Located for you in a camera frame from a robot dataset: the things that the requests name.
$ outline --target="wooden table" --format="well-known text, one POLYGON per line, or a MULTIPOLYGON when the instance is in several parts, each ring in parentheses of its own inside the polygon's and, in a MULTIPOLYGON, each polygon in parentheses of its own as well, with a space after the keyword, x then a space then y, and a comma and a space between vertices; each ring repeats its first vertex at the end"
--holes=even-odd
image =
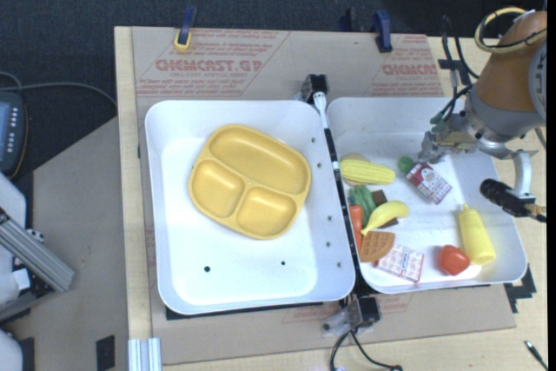
MULTIPOLYGON (((315 45, 319 44, 320 33, 314 33, 315 45)), ((348 33, 338 33, 339 40, 353 39, 348 33)), ((374 39, 370 34, 358 35, 358 39, 374 39)), ((445 58, 440 39, 428 38, 434 59, 445 58)), ((116 76, 118 92, 118 120, 120 130, 120 153, 122 163, 122 205, 125 233, 125 257, 127 276, 127 300, 129 318, 129 338, 145 340, 152 336, 149 311, 149 284, 147 276, 146 242, 144 215, 142 212, 141 168, 137 157, 139 135, 136 116, 136 93, 132 29, 115 28, 116 76)), ((487 54, 474 46, 473 40, 463 39, 462 47, 467 62, 480 72, 487 60, 487 54)), ((448 94, 449 76, 442 72, 442 86, 448 94)), ((538 203, 546 203, 546 152, 540 147, 536 135, 531 132, 524 140, 513 144, 516 148, 539 149, 533 157, 532 193, 538 203)), ((513 165, 496 162, 500 180, 513 184, 513 165)), ((546 225, 529 218, 517 221, 518 230, 524 244, 530 269, 536 285, 532 299, 519 300, 519 313, 515 315, 517 328, 488 331, 467 335, 450 335, 409 341, 392 341, 369 345, 369 354, 377 361, 400 363, 405 370, 444 369, 541 369, 527 351, 524 340, 531 341, 547 360, 547 265, 546 265, 546 225)), ((328 369, 328 348, 296 353, 269 354, 225 361, 208 361, 167 366, 172 371, 186 370, 326 370, 328 369)), ((378 369, 360 354, 356 347, 342 348, 336 358, 337 366, 350 371, 357 369, 378 369)))

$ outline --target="carrot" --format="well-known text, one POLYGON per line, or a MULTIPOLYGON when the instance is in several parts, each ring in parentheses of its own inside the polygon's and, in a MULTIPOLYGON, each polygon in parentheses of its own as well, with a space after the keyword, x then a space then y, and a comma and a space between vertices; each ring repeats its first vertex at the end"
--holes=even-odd
POLYGON ((349 219, 354 228, 354 239, 357 252, 361 251, 361 244, 363 243, 363 207, 359 204, 352 204, 349 206, 349 219))

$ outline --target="brown waffle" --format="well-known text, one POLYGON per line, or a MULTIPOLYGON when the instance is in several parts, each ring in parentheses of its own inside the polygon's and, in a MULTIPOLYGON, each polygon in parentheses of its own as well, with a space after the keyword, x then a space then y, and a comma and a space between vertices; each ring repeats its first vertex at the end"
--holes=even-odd
POLYGON ((361 262, 377 262, 394 245, 395 234, 382 230, 371 230, 363 237, 359 258, 361 262))

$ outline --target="yellow squeeze bottle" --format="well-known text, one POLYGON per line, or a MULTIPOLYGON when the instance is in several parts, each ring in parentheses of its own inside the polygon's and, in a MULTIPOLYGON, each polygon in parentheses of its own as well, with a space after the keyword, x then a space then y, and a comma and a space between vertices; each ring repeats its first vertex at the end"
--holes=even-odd
POLYGON ((464 204, 458 220, 464 250, 471 263, 482 266, 492 262, 496 258, 496 252, 479 212, 464 204))

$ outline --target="toy tomato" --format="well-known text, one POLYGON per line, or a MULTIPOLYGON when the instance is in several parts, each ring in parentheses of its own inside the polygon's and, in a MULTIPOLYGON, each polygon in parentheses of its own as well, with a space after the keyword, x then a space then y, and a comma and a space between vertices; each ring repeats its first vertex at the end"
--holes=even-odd
POLYGON ((469 257, 460 248, 447 244, 438 255, 438 267, 450 275, 457 275, 470 264, 469 257))

